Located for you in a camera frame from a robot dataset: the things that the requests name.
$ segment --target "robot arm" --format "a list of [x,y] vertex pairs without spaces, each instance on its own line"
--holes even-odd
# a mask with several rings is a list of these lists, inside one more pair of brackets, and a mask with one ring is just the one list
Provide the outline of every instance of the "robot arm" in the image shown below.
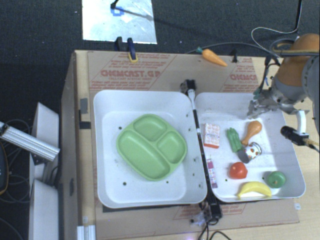
[[[261,113],[281,109],[287,114],[300,116],[294,105],[309,97],[313,102],[313,114],[319,134],[319,45],[318,34],[305,34],[291,46],[274,76],[271,88],[260,89],[249,104],[248,118],[257,118]],[[317,55],[306,56],[307,51]]]

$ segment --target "green plate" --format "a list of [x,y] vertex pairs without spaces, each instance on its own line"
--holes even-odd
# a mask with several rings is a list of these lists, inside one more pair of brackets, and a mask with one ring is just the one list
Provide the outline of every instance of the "green plate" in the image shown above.
[[155,114],[145,114],[123,129],[116,148],[132,168],[150,181],[167,177],[187,154],[185,139]]

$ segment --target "red and white box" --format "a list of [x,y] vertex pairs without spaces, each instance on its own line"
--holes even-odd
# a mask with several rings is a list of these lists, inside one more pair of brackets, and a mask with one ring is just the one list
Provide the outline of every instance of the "red and white box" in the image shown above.
[[212,123],[204,124],[203,145],[218,149],[220,143],[220,126]]

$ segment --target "yellow banana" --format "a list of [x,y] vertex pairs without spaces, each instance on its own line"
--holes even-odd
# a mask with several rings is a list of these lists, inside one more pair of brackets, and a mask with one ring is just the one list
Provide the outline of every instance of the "yellow banana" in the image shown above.
[[243,194],[252,191],[258,192],[269,197],[272,195],[270,188],[266,184],[259,181],[251,181],[243,184],[237,196],[240,198]]

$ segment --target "red tomato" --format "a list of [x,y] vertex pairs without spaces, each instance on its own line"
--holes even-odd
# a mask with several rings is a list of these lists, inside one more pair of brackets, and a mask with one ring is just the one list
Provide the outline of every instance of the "red tomato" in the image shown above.
[[233,179],[244,179],[247,177],[248,170],[243,162],[235,162],[231,165],[229,175]]

